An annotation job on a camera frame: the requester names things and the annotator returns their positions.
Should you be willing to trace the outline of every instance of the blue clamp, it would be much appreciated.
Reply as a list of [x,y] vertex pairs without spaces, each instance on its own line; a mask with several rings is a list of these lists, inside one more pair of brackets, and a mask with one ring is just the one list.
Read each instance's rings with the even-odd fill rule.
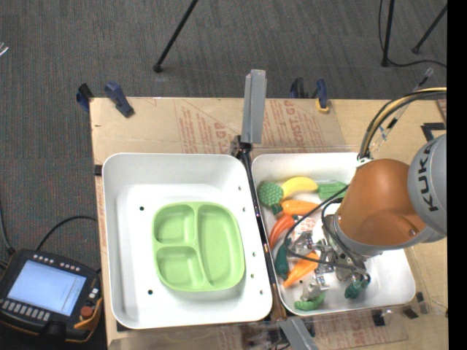
[[82,83],[78,88],[76,94],[76,101],[80,104],[86,112],[89,112],[89,100],[94,97],[86,83]]
[[326,83],[324,79],[318,79],[316,82],[316,91],[313,93],[313,97],[318,96],[316,100],[316,108],[321,113],[329,112],[328,106],[328,90],[326,89]]
[[125,117],[134,114],[134,109],[128,103],[121,86],[113,80],[107,82],[105,85],[105,93],[117,103],[116,107],[120,113]]

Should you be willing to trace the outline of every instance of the table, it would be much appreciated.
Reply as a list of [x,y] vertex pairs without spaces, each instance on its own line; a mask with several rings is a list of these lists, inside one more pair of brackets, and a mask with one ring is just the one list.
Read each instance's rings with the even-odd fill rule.
[[[243,98],[128,97],[128,102],[135,114],[125,118],[109,98],[90,100],[96,172],[107,157],[117,152],[223,154],[242,130]],[[315,100],[266,99],[263,141],[254,146],[253,152],[357,152],[364,130],[384,102],[332,100],[329,113],[322,114],[315,109]],[[391,157],[410,163],[415,152],[426,142],[420,126],[427,123],[444,123],[438,104],[415,101],[381,146],[377,158]],[[445,131],[434,131],[433,135],[441,133]],[[241,349],[246,338],[241,325],[165,331],[118,330],[110,301],[106,299],[109,297],[109,271],[104,194],[99,175],[96,175],[96,197],[109,349],[184,349],[188,344],[191,349]],[[368,324],[363,317],[335,316],[321,331],[317,330],[316,344],[324,349],[359,346],[381,350],[447,348],[447,240],[413,246],[406,250],[406,256],[417,291],[424,298],[421,304],[415,300],[410,307],[385,308],[384,328]],[[409,308],[408,314],[415,313],[417,318],[409,319],[401,314],[406,308]],[[423,313],[425,308],[430,309],[429,314]]]

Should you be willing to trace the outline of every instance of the black metal rod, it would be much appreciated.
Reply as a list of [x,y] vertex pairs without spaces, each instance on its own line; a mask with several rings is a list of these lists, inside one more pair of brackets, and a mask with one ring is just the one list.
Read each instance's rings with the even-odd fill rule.
[[170,51],[171,46],[175,43],[175,40],[177,40],[178,34],[182,30],[183,26],[185,25],[185,22],[187,19],[190,17],[191,12],[193,9],[195,9],[196,3],[198,0],[192,0],[190,6],[188,7],[187,11],[182,17],[182,20],[180,21],[179,25],[177,26],[177,29],[175,30],[174,34],[172,35],[172,38],[170,38],[169,43],[167,43],[166,48],[163,50],[162,55],[158,59],[158,62],[153,66],[153,70],[156,73],[160,73],[162,71],[162,63],[164,59],[166,58],[167,54]]
[[428,30],[425,32],[425,35],[423,35],[423,38],[420,39],[420,41],[418,42],[417,45],[415,45],[415,47],[412,48],[412,52],[413,53],[418,53],[420,51],[420,47],[422,46],[422,44],[425,42],[425,40],[430,36],[431,32],[433,31],[433,29],[436,27],[436,25],[438,24],[439,20],[441,20],[443,18],[443,15],[444,13],[447,12],[447,4],[444,5],[444,8],[442,11],[440,11],[440,13],[438,14],[438,17],[435,18],[435,20],[433,21],[433,23],[431,23],[431,26],[428,28]]
[[391,36],[391,27],[393,25],[394,4],[395,4],[395,0],[390,0],[390,3],[389,3],[389,15],[387,17],[385,47],[384,47],[384,50],[383,50],[383,58],[382,58],[382,61],[381,61],[381,66],[383,66],[383,67],[388,67],[389,66],[389,59],[387,58],[387,54],[389,53],[389,40],[390,40],[390,36]]

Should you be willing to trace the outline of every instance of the orange toy carrot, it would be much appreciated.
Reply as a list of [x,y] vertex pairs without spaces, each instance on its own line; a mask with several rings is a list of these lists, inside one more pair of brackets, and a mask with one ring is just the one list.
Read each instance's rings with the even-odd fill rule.
[[291,214],[283,214],[274,224],[269,233],[269,247],[272,249],[280,237],[281,233],[292,227],[296,218]]
[[[319,260],[320,258],[315,252],[311,252],[307,255],[308,258],[314,258]],[[302,277],[308,273],[313,272],[318,266],[317,262],[312,262],[311,260],[300,259],[297,264],[292,268],[287,276],[287,280],[284,280],[282,286],[284,288],[289,287],[294,282],[300,280]]]
[[306,213],[319,206],[318,203],[302,200],[285,200],[280,205],[272,206],[274,214],[282,212],[290,215],[305,215]]

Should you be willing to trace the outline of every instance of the metal bracket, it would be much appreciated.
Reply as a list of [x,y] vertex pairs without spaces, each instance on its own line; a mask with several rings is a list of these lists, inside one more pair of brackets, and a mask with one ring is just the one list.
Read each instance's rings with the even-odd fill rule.
[[242,135],[240,142],[261,144],[263,135],[264,101],[266,100],[266,72],[252,70],[245,82]]
[[293,350],[319,350],[301,318],[291,316],[287,320],[279,322],[279,326],[284,331]]

